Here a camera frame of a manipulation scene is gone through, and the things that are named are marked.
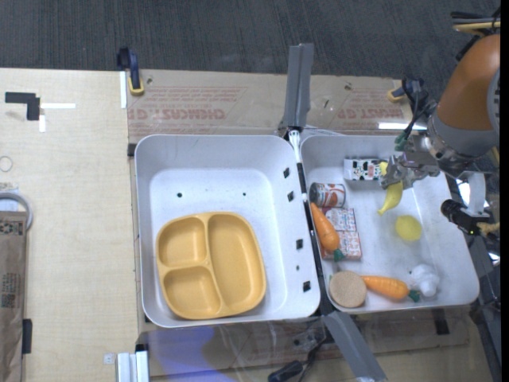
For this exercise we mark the white plastic tray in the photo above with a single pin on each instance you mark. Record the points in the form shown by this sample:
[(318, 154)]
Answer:
[(381, 253), (254, 161)]

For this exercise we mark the yellow banana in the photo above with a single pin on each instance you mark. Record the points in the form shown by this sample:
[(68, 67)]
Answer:
[(391, 201)]

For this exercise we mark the yellow divided plate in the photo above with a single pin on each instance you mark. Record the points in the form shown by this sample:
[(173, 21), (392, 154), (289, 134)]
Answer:
[(232, 253)]

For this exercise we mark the white and orange can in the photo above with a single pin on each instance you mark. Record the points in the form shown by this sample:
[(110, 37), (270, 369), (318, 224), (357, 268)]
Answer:
[(330, 194)]

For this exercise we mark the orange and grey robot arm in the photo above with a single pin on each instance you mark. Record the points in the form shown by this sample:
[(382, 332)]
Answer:
[(469, 90)]

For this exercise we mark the brown paper bag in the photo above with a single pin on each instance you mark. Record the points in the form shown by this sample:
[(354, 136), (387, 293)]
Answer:
[(12, 293)]

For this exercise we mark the yellow lemon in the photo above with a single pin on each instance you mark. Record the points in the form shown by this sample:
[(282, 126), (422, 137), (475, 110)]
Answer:
[(408, 228)]

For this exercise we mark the black cylinder on white bracket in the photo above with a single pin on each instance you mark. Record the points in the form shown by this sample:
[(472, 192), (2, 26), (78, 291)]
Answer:
[(457, 213)]

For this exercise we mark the orange carrot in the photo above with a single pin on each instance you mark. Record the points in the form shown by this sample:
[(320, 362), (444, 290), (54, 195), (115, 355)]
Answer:
[(325, 231), (385, 287)]

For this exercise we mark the brown cardboard board red print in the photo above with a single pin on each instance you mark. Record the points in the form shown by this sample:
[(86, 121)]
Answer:
[(238, 106)]

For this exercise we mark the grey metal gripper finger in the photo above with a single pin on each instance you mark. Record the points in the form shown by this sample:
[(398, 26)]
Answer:
[(391, 171), (409, 178)]

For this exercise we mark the thin black and white rod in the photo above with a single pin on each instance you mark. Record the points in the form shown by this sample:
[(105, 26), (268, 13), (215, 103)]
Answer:
[(304, 189)]

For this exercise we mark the round tan biscuit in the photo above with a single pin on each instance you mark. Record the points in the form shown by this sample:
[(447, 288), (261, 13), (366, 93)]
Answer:
[(347, 289)]

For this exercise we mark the white garlic bulb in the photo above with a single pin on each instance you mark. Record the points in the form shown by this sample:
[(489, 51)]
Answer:
[(426, 280)]

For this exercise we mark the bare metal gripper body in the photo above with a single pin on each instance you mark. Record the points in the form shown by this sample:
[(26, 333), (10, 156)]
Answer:
[(427, 155)]

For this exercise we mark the white cow print carton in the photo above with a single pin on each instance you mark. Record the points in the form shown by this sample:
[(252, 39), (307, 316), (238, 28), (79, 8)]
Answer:
[(364, 169)]

